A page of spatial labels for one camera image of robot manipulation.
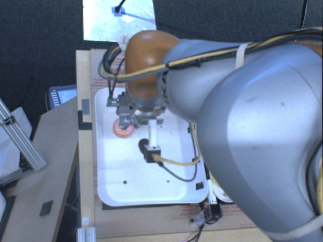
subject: wooden board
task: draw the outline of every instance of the wooden board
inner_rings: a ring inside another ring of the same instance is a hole
[[[76,53],[77,60],[77,80],[78,80],[78,110],[82,110],[82,100],[88,99],[91,101],[94,98],[95,92],[98,90],[97,86],[91,86],[91,79],[93,78],[93,74],[91,74],[91,69],[97,69],[96,66],[91,67],[92,57],[90,51],[78,51]],[[89,115],[83,116],[83,121],[91,123],[93,107],[91,107],[91,112]],[[154,232],[140,232],[140,229],[137,230],[137,233],[132,231],[128,232],[130,226],[134,225],[143,225],[144,218],[143,212],[144,209],[130,209],[130,210],[111,210],[111,211],[103,211],[102,204],[98,199],[98,195],[96,195],[95,191],[95,177],[93,176],[95,173],[96,167],[96,159],[93,154],[95,152],[95,144],[93,143],[95,126],[92,127],[92,130],[80,130],[79,131],[79,151],[80,151],[80,191],[81,191],[81,218],[87,220],[86,224],[82,224],[83,228],[87,227],[95,227],[97,226],[97,235],[98,242],[129,242],[129,241],[187,241],[192,238],[196,233],[195,232],[186,232],[186,233],[172,233],[172,234],[154,234]],[[166,212],[166,208],[171,207],[157,207],[154,212],[163,211]],[[127,223],[126,225],[120,226],[118,229],[123,230],[124,237],[120,236],[120,232],[117,232],[116,227],[112,227],[112,223]],[[166,229],[170,225],[173,225],[170,221],[166,224]],[[182,227],[177,227],[177,231],[183,232],[181,230]],[[235,230],[217,230],[217,231],[207,231],[208,229],[215,228],[214,226],[206,226],[205,231],[202,232],[202,236],[200,241],[213,241],[214,238],[217,238],[217,241],[270,241],[261,231],[257,228],[248,228],[248,229],[235,229]],[[103,234],[101,234],[102,230],[106,230],[109,238],[103,238]]]
[[[41,117],[33,144],[47,166],[4,192],[16,200],[3,242],[56,241],[76,164],[76,114],[77,101],[72,99]],[[51,201],[50,213],[40,216],[43,204]]]

